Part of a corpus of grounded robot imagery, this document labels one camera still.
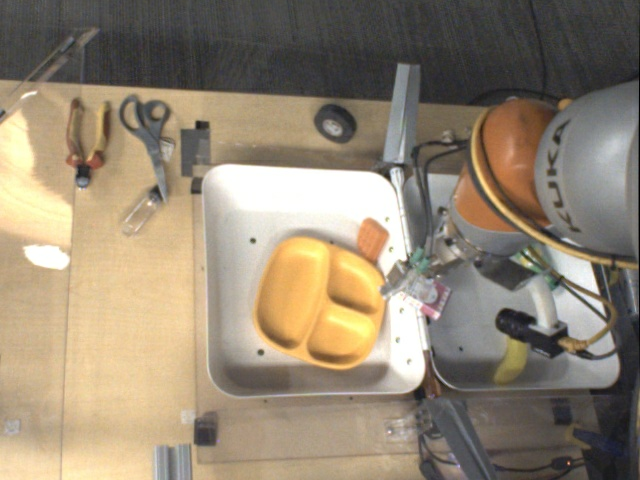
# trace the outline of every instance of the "yellow cable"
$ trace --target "yellow cable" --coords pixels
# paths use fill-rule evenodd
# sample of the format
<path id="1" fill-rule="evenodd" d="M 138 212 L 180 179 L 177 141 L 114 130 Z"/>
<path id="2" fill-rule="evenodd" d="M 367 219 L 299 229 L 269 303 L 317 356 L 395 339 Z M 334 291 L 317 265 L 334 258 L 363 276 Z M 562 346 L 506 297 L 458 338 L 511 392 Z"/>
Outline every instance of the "yellow cable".
<path id="1" fill-rule="evenodd" d="M 629 269 L 637 270 L 638 269 L 637 263 L 627 261 L 624 259 L 614 260 L 609 256 L 602 256 L 602 255 L 586 252 L 584 250 L 571 246 L 566 242 L 551 238 L 548 235 L 541 233 L 538 229 L 533 227 L 531 224 L 526 222 L 522 217 L 520 217 L 517 213 L 511 210 L 511 208 L 509 208 L 494 193 L 494 191 L 492 190 L 491 186 L 487 181 L 487 178 L 485 177 L 484 169 L 480 166 L 481 155 L 484 155 L 481 149 L 481 144 L 480 144 L 480 133 L 481 133 L 482 125 L 484 124 L 487 118 L 487 115 L 489 114 L 490 111 L 491 111 L 491 108 L 486 109 L 482 114 L 480 114 L 480 117 L 478 117 L 478 119 L 476 120 L 473 126 L 471 140 L 469 141 L 470 142 L 469 149 L 471 152 L 471 164 L 472 164 L 471 169 L 475 173 L 476 179 L 478 180 L 478 183 L 480 184 L 482 191 L 484 192 L 484 195 L 491 201 L 493 206 L 495 206 L 500 213 L 502 213 L 511 223 L 513 223 L 513 225 L 515 225 L 518 229 L 520 229 L 520 231 L 522 231 L 523 233 L 526 233 L 527 235 L 531 236 L 535 240 L 538 240 L 539 242 L 545 245 L 548 245 L 550 247 L 553 247 L 554 249 L 564 252 L 565 254 L 569 254 L 570 256 L 574 256 L 576 258 L 580 258 L 582 260 L 586 260 L 591 263 L 598 263 L 600 265 L 605 265 L 608 267 L 629 268 Z"/>
<path id="2" fill-rule="evenodd" d="M 567 286 L 569 286 L 570 288 L 573 288 L 577 292 L 580 292 L 583 295 L 586 295 L 587 297 L 591 297 L 592 299 L 595 299 L 598 302 L 601 302 L 609 310 L 609 321 L 607 322 L 607 325 L 605 325 L 602 329 L 600 329 L 600 331 L 598 331 L 596 334 L 591 336 L 591 338 L 587 340 L 578 340 L 576 338 L 571 338 L 571 337 L 560 338 L 558 340 L 558 345 L 560 345 L 563 349 L 565 349 L 567 352 L 570 352 L 570 353 L 580 352 L 582 350 L 586 350 L 590 345 L 593 345 L 596 341 L 602 339 L 609 331 L 611 331 L 611 329 L 613 329 L 613 326 L 615 325 L 616 320 L 618 319 L 618 311 L 616 310 L 616 307 L 613 305 L 613 303 L 610 300 L 607 300 L 601 295 L 594 293 L 591 290 L 587 290 L 583 286 L 580 286 L 579 284 L 576 284 L 573 281 L 564 277 L 557 270 L 554 270 L 551 267 L 551 265 L 549 265 L 549 263 L 545 261 L 545 259 L 540 254 L 538 254 L 538 251 L 536 251 L 533 247 L 528 247 L 527 253 L 531 257 L 533 257 L 533 259 L 535 259 L 542 267 L 548 270 L 551 273 L 551 275 L 553 275 L 557 279 L 562 279 L 562 281 L 565 284 L 567 284 Z"/>

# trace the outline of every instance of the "scissors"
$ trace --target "scissors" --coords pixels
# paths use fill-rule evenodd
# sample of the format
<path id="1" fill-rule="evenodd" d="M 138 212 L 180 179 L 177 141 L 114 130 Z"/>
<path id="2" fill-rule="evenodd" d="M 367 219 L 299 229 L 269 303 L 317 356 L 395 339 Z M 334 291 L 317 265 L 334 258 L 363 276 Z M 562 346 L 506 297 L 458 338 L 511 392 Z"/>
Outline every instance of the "scissors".
<path id="1" fill-rule="evenodd" d="M 134 105 L 135 126 L 131 126 L 125 118 L 126 108 Z M 158 117 L 154 117 L 154 112 L 159 109 Z M 167 178 L 164 174 L 164 166 L 162 164 L 162 153 L 160 150 L 160 139 L 162 127 L 169 118 L 169 107 L 166 103 L 159 100 L 142 103 L 135 95 L 127 96 L 122 105 L 120 105 L 120 121 L 131 134 L 135 135 L 147 148 L 147 153 L 151 158 L 153 171 L 158 181 L 158 190 L 162 200 L 166 203 L 168 199 Z"/>

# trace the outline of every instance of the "wooden table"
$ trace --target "wooden table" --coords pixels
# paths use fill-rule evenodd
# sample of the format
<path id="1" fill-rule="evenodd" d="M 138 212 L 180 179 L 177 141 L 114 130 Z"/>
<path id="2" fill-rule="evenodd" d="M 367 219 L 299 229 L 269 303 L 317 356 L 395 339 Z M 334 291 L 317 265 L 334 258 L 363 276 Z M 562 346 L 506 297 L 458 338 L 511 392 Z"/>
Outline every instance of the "wooden table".
<path id="1" fill-rule="evenodd" d="M 0 93 L 14 85 L 0 82 Z M 169 204 L 127 238 L 121 220 L 154 184 L 142 143 L 117 119 L 131 93 L 169 104 L 164 134 L 178 147 L 167 171 Z M 86 150 L 100 103 L 115 110 L 106 165 L 86 191 L 75 188 L 74 171 L 64 164 L 76 96 L 86 109 Z M 154 446 L 192 441 L 194 222 L 191 179 L 180 176 L 180 129 L 209 121 L 212 149 L 279 145 L 297 157 L 321 151 L 347 162 L 350 155 L 379 156 L 389 103 L 338 101 L 358 122 L 356 137 L 341 146 L 313 126 L 327 102 L 49 84 L 0 125 L 0 477 L 150 479 Z M 479 110 L 421 105 L 418 139 L 446 129 L 463 134 Z M 35 266 L 24 249 L 33 245 L 59 248 L 70 265 Z M 20 429 L 12 434 L 15 420 Z M 200 465 L 193 453 L 196 479 L 421 478 L 412 456 Z"/>

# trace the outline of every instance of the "dark floor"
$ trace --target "dark floor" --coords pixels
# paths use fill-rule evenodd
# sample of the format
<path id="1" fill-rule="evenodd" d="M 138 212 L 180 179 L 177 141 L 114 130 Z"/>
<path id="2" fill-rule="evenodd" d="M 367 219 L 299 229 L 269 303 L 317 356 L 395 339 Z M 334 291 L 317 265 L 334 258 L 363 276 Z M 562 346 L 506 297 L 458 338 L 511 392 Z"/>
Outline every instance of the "dark floor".
<path id="1" fill-rule="evenodd" d="M 531 0 L 545 90 L 578 96 L 637 76 L 640 0 Z M 529 0 L 0 0 L 0 78 L 96 25 L 86 81 L 390 99 L 422 65 L 423 101 L 542 88 Z"/>

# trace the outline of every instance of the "orange sponge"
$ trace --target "orange sponge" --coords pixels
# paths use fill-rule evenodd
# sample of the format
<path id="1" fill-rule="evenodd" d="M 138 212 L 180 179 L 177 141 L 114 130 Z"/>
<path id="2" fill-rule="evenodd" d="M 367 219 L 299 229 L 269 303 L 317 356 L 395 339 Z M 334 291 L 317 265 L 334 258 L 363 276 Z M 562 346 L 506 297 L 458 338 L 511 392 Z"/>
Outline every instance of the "orange sponge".
<path id="1" fill-rule="evenodd" d="M 389 232 L 379 222 L 371 218 L 364 219 L 358 231 L 358 250 L 364 258 L 375 263 L 388 238 Z"/>

